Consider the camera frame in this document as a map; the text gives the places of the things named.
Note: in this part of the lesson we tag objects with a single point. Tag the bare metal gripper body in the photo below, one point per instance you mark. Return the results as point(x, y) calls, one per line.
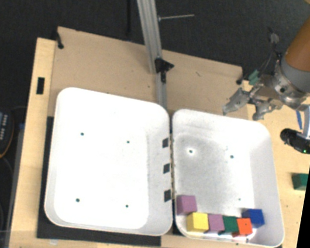
point(286, 91)

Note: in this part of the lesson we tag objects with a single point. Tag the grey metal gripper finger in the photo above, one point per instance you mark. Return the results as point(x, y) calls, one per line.
point(262, 108)
point(235, 100)

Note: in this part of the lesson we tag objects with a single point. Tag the white plastic tray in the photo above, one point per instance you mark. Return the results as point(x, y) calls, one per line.
point(106, 165)
point(217, 173)

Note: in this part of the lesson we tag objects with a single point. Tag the green cube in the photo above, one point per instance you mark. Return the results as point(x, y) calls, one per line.
point(300, 181)
point(230, 223)

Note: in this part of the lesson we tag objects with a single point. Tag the blue cube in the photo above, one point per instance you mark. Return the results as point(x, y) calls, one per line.
point(254, 216)

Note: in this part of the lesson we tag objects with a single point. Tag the large purple cube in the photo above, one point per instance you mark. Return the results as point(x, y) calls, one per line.
point(186, 204)

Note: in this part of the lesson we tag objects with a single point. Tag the orange cube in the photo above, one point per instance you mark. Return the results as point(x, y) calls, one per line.
point(244, 226)

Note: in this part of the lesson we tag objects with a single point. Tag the small purple cube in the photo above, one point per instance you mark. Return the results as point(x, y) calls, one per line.
point(216, 222)

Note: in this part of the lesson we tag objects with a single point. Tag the yellow cube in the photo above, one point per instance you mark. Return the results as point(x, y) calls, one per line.
point(197, 222)

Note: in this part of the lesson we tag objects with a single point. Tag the brown flat board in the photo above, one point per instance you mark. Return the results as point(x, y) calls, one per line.
point(109, 65)

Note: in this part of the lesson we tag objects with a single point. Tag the black cylinder on white bracket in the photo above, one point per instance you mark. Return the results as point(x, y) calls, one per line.
point(299, 139)

